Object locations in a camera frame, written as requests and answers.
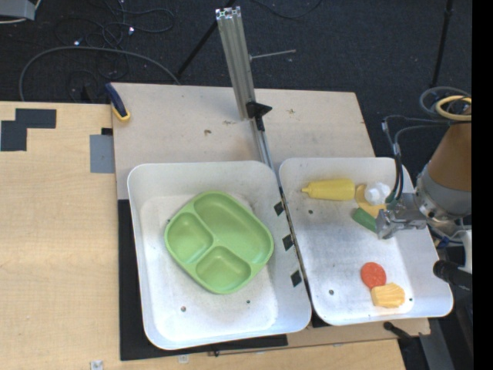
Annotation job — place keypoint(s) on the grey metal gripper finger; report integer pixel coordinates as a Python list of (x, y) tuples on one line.
[(385, 225)]

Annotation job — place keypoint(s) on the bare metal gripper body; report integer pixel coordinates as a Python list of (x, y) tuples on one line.
[(412, 216)]

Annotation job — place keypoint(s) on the green toy vegetable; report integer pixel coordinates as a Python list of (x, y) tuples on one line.
[(364, 219)]

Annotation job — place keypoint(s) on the white garlic bulb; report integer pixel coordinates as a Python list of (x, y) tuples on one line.
[(376, 192)]

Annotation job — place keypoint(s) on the white plastic tray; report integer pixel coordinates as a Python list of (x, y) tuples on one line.
[(339, 245), (215, 322)]

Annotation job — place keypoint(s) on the orange round slice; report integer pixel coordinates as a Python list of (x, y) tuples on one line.
[(373, 274)]

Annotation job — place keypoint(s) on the yellow mustard bottle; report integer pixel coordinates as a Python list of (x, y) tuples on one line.
[(333, 189)]

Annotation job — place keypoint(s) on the yellow ridged toy food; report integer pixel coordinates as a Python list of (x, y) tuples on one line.
[(388, 295)]

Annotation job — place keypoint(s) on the green divided plate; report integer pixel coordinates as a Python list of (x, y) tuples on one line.
[(215, 241)]

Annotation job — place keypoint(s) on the pale wooden board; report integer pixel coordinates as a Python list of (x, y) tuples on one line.
[(185, 129)]

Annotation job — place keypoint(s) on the black cylinder on white bracket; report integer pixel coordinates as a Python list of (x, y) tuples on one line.
[(448, 271)]

